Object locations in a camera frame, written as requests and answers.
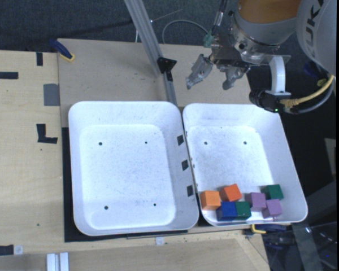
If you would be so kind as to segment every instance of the dark floor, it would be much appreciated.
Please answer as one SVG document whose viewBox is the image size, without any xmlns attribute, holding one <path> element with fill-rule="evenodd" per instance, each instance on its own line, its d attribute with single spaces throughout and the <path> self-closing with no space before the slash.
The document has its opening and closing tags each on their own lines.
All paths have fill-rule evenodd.
<svg viewBox="0 0 339 271">
<path fill-rule="evenodd" d="M 233 9 L 237 0 L 228 2 Z M 167 23 L 186 19 L 210 29 L 220 0 L 144 0 L 159 42 Z M 173 24 L 166 43 L 202 45 L 203 31 L 191 24 Z M 136 30 L 123 0 L 0 0 L 0 50 L 52 51 L 50 38 L 134 41 Z M 279 53 L 292 56 L 286 65 L 288 91 L 314 92 L 316 80 L 303 66 L 309 61 L 292 35 Z M 252 88 L 268 85 L 266 68 L 253 68 Z M 336 139 L 336 97 L 310 113 L 283 114 L 282 121 L 305 196 L 333 180 L 325 138 Z"/>
</svg>

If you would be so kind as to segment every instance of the robotic arm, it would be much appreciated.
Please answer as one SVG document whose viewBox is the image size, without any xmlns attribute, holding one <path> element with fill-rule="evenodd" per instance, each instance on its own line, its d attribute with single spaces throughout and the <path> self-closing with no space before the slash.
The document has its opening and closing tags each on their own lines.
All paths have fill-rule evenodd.
<svg viewBox="0 0 339 271">
<path fill-rule="evenodd" d="M 291 109 L 299 101 L 285 91 L 285 63 L 289 55 L 275 55 L 281 44 L 296 32 L 304 53 L 329 75 L 323 92 L 336 76 L 336 6 L 337 0 L 238 0 L 230 11 L 230 27 L 221 22 L 227 0 L 221 0 L 214 26 L 204 39 L 211 47 L 208 58 L 202 54 L 186 78 L 187 88 L 201 82 L 213 65 L 226 74 L 223 89 L 247 73 L 252 66 L 269 65 L 271 90 L 256 90 L 251 102 L 272 112 Z"/>
</svg>

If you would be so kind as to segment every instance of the wooden table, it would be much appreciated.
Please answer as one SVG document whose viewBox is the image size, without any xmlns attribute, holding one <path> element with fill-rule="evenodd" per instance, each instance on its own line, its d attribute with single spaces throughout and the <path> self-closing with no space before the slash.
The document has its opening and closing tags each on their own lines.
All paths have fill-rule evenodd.
<svg viewBox="0 0 339 271">
<path fill-rule="evenodd" d="M 0 51 L 0 72 L 19 73 L 17 80 L 0 79 L 0 246 L 19 245 L 24 251 L 19 257 L 0 258 L 0 264 L 5 261 L 6 266 L 18 267 L 25 262 L 31 266 L 46 253 L 69 252 L 73 270 L 101 270 L 108 262 L 116 270 L 128 270 L 138 262 L 143 270 L 149 266 L 205 270 L 213 262 L 239 266 L 237 270 L 269 270 L 261 236 L 256 234 L 249 241 L 239 228 L 196 226 L 188 234 L 164 237 L 162 246 L 156 246 L 154 237 L 64 242 L 61 129 L 66 125 L 66 110 L 78 99 L 75 93 L 94 86 L 80 86 L 83 77 L 103 73 L 106 75 L 101 77 L 114 77 L 116 88 L 107 93 L 107 100 L 123 95 L 128 100 L 166 98 L 160 87 L 163 81 L 152 77 L 140 43 L 61 42 L 76 55 L 74 62 L 43 53 L 43 65 L 38 66 L 36 53 Z M 180 108 L 191 102 L 248 103 L 247 79 L 236 82 L 236 91 L 224 93 L 224 73 L 217 69 L 191 92 L 186 90 L 185 76 L 197 56 L 206 55 L 208 49 L 176 45 L 161 45 L 161 49 L 164 56 L 178 61 L 172 75 Z M 65 77 L 76 82 L 70 84 Z M 60 85 L 62 107 L 44 106 L 46 84 Z M 58 143 L 38 143 L 37 124 L 46 124 L 46 135 L 58 137 Z"/>
</svg>

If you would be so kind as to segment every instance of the purple cube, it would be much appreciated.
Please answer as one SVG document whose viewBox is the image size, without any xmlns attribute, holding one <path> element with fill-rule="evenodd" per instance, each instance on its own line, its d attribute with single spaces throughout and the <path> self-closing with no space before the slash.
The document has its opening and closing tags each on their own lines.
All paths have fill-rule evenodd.
<svg viewBox="0 0 339 271">
<path fill-rule="evenodd" d="M 266 196 L 263 193 L 249 193 L 245 195 L 245 200 L 250 203 L 251 211 L 262 211 L 266 209 Z"/>
<path fill-rule="evenodd" d="M 279 199 L 266 200 L 267 208 L 262 211 L 262 216 L 264 218 L 277 217 L 283 213 L 283 208 L 281 207 Z"/>
</svg>

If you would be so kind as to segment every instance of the white tray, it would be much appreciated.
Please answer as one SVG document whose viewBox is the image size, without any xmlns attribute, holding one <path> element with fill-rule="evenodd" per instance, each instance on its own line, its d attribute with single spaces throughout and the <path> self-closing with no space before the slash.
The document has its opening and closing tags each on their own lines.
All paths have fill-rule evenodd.
<svg viewBox="0 0 339 271">
<path fill-rule="evenodd" d="M 220 190 L 236 183 L 243 194 L 280 184 L 283 214 L 277 223 L 299 222 L 307 204 L 280 116 L 251 104 L 190 104 L 183 121 L 197 190 Z M 219 222 L 215 211 L 202 211 L 214 226 L 263 224 L 260 212 L 246 221 Z"/>
<path fill-rule="evenodd" d="M 185 230 L 199 216 L 180 111 L 78 102 L 69 111 L 73 215 L 86 235 Z"/>
</svg>

